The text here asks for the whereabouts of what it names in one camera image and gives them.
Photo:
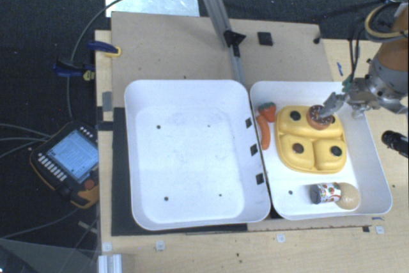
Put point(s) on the white plastic tray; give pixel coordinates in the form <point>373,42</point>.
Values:
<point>361,163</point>
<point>191,156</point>

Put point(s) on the orange sausage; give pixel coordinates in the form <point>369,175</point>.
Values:
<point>265,135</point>

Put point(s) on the brown cardboard board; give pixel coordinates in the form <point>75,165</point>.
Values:
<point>179,48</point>

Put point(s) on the yellow divided plate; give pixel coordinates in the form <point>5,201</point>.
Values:
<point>314,147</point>

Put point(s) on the beige bread roll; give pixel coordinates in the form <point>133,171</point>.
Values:
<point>350,197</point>

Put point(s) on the small can with fruit print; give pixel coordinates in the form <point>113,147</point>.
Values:
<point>326,193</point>

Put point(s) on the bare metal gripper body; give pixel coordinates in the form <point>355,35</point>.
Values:
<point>362,93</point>

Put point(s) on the brown sprinkled doughnut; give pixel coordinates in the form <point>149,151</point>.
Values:
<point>314,121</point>

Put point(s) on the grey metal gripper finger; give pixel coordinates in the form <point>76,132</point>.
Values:
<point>358,111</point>
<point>333,104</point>

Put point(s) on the black block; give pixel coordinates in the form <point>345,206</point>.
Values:
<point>265,38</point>

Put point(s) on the orange carrot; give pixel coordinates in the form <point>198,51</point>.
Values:
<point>268,111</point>

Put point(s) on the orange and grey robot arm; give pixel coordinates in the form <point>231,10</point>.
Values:
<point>391,57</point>

